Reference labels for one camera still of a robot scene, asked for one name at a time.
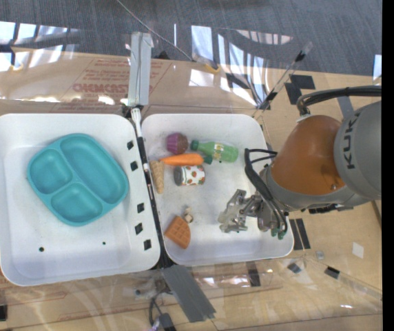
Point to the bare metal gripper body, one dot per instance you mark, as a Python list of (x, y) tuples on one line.
[(265, 214)]

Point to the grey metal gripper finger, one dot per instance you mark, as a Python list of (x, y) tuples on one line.
[(236, 202), (233, 223)]

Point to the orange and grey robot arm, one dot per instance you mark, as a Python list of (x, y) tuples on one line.
[(307, 157)]

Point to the white plastic tray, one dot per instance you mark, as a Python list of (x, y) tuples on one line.
[(217, 240), (80, 253)]

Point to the small beige mushroom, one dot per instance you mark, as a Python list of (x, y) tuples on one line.
[(188, 215)]

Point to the green bottle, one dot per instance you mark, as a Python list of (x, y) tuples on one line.
[(219, 151)]

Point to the strawberry print can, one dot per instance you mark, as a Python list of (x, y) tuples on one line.
[(190, 175)]

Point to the orange waffle slice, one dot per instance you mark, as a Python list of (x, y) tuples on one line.
[(179, 233)]

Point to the orange carrot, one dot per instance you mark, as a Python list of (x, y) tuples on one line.
[(183, 159)]

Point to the beige ice cream cone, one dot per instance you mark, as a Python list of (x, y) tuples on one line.
[(157, 178)]

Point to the purple and brown cupcake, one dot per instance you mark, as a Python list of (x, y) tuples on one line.
[(177, 143)]

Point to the blue divided plate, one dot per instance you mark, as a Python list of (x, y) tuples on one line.
[(80, 178)]

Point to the brown cardboard board red print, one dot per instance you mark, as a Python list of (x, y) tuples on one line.
[(90, 85)]

